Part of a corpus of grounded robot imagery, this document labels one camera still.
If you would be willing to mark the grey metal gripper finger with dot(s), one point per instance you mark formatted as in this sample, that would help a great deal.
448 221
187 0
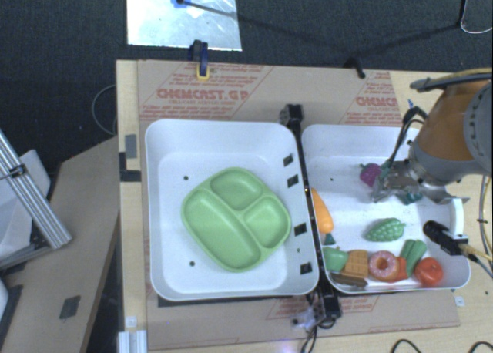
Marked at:
377 194

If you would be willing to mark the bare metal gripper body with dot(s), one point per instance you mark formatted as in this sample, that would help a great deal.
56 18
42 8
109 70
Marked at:
400 180

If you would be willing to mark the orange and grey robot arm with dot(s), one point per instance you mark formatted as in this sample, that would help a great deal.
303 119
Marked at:
443 132

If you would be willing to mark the green grapes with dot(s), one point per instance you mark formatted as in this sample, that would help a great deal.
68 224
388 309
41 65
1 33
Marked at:
385 230

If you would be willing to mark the white plastic tray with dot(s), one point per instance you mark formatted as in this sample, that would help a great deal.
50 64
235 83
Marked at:
173 266
346 151

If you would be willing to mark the orange carrot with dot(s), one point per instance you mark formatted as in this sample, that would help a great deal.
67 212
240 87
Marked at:
322 210

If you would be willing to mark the green pepper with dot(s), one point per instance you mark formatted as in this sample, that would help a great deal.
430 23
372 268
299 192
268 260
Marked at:
414 253

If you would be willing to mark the brown waffle biscuit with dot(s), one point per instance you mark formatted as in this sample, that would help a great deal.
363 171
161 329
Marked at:
356 263

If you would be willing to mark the pink doughnut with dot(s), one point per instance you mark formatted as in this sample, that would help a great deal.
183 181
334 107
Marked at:
382 266

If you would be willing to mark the thin black rod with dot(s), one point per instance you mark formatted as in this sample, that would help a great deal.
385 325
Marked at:
304 174

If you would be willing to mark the green apple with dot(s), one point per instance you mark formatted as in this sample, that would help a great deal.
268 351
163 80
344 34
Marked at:
334 259

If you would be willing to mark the orange toy food piece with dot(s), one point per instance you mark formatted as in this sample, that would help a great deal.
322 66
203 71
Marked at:
403 270

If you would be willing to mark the dark brown chocolate bar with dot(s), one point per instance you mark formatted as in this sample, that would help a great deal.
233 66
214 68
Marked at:
348 280

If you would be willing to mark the red tomato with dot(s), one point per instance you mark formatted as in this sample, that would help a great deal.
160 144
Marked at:
428 271

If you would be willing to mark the green divided plate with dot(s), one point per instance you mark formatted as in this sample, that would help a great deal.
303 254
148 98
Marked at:
231 220

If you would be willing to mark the brown cardboard board red print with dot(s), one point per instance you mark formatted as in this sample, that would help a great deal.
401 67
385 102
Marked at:
246 85

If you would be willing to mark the black cylinder on white bracket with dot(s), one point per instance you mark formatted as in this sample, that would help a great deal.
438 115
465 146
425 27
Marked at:
443 236

